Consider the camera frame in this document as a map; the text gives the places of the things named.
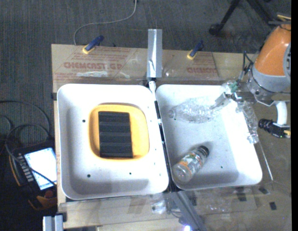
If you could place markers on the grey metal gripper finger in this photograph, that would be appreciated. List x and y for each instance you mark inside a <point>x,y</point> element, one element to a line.
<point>217,103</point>
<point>227,97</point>

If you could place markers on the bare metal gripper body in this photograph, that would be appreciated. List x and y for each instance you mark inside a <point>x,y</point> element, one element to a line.
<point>245,96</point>

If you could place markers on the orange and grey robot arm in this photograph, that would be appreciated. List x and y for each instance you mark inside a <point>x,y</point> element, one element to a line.
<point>271,56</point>

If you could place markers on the slim clear plastic bottle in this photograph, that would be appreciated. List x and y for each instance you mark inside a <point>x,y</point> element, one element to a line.
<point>251,119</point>

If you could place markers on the crushed clear plastic bottle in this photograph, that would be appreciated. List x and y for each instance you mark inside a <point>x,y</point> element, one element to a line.
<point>192,112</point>

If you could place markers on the white plastic tray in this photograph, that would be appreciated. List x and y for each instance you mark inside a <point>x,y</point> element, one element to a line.
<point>226,148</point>
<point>77,133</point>

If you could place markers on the clear bottle with orange label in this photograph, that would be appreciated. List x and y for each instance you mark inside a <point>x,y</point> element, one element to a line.
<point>191,163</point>

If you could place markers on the yellow plate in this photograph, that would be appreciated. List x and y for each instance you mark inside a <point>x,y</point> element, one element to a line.
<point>139,129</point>

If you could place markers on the black office chair base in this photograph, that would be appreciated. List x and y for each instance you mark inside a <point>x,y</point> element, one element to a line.
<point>238,1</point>

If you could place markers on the black ribbed foam block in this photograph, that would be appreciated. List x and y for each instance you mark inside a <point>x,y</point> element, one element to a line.
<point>115,133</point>

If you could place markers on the brown cardboard board red print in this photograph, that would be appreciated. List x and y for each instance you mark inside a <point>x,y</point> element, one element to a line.
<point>96,64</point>

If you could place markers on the black cylinder on white bracket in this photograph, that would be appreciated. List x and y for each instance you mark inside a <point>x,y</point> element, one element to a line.
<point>274,126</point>

